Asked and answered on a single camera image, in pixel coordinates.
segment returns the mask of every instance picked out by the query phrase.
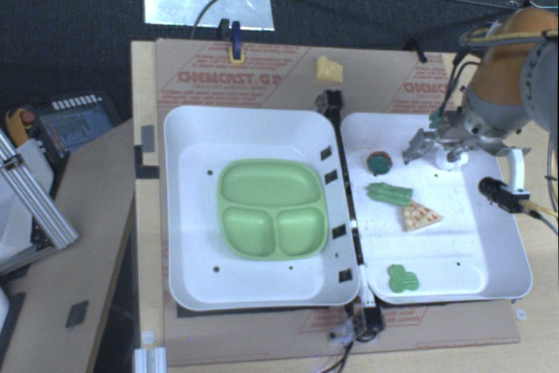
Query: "white tray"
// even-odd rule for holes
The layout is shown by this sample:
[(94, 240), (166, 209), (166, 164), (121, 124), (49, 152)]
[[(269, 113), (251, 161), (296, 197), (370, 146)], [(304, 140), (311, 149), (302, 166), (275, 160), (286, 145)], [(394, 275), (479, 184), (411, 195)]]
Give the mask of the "white tray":
[[(194, 310), (333, 306), (359, 289), (335, 132), (314, 112), (185, 106), (164, 124), (169, 213), (169, 283)], [(330, 148), (331, 156), (321, 159)], [(217, 180), (230, 162), (278, 158), (303, 162), (322, 180), (328, 241), (313, 257), (255, 261), (233, 253), (217, 216)], [(336, 170), (337, 180), (324, 176)], [(345, 225), (345, 235), (332, 229)], [(340, 281), (340, 273), (351, 279)]]
[[(369, 286), (379, 298), (396, 304), (527, 294), (532, 275), (514, 216), (490, 205), (478, 191), (483, 177), (501, 179), (497, 160), (473, 151), (459, 171), (438, 169), (432, 154), (406, 166), (402, 151), (419, 128), (428, 128), (427, 117), (351, 114), (342, 123)], [(377, 150), (389, 153), (394, 162), (387, 175), (373, 176), (367, 168), (367, 157)], [(405, 231), (399, 207), (367, 196), (366, 186), (375, 182), (412, 188), (412, 198), (443, 220)], [(388, 274), (392, 264), (414, 272), (419, 289), (394, 293)]]

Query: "round green object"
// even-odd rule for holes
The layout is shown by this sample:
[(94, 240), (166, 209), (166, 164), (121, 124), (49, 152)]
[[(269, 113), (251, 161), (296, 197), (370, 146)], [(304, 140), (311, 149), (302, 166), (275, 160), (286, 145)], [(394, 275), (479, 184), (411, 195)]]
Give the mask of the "round green object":
[(367, 158), (367, 166), (375, 176), (386, 174), (392, 168), (392, 159), (384, 151), (375, 151)]

